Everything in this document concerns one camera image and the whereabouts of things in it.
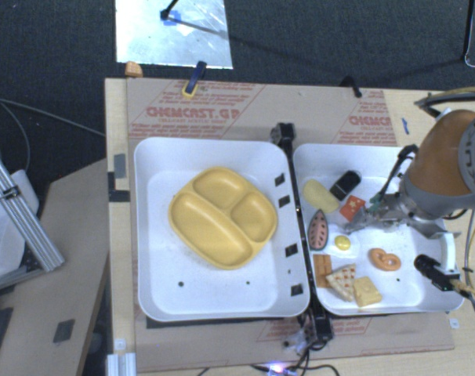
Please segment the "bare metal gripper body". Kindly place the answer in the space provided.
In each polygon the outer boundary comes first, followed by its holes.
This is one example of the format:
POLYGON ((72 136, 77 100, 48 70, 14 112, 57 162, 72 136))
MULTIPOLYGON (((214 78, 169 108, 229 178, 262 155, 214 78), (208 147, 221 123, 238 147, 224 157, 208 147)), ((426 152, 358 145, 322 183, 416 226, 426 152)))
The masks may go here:
POLYGON ((421 214, 421 209, 405 193, 377 193, 372 198, 372 218, 384 226, 418 227, 425 222, 421 214))

